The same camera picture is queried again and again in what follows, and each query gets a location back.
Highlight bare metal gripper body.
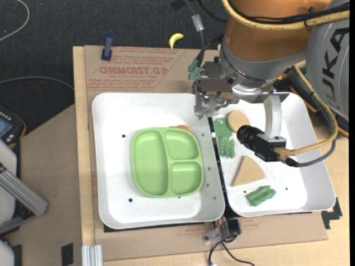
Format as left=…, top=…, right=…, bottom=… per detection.
left=193, top=61, right=240, bottom=104

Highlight green divided plate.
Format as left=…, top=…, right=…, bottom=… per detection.
left=131, top=127, right=205, bottom=198

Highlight white plastic tray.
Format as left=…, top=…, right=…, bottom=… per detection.
left=207, top=92, right=337, bottom=218
left=91, top=92, right=226, bottom=230

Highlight yellow banana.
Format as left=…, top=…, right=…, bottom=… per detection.
left=169, top=33, right=185, bottom=49

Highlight green toy bean pods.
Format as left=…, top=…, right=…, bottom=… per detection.
left=245, top=185, right=277, bottom=207

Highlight tan round biscuit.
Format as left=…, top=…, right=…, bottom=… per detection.
left=227, top=110, right=251, bottom=134

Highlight brown cardboard board red print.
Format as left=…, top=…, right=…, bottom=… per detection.
left=83, top=45, right=329, bottom=262

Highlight black block with thin wires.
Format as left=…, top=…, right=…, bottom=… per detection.
left=227, top=218, right=241, bottom=237

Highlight tan triangular pizza slice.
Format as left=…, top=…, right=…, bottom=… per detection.
left=231, top=155, right=266, bottom=187

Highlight green ridged toy vegetable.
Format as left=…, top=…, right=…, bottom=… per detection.
left=219, top=137, right=236, bottom=159

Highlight black cylinder on white bracket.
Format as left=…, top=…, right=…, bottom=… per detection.
left=236, top=92, right=291, bottom=163

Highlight green toy lettuce leaf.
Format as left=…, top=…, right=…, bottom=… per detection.
left=212, top=117, right=234, bottom=140

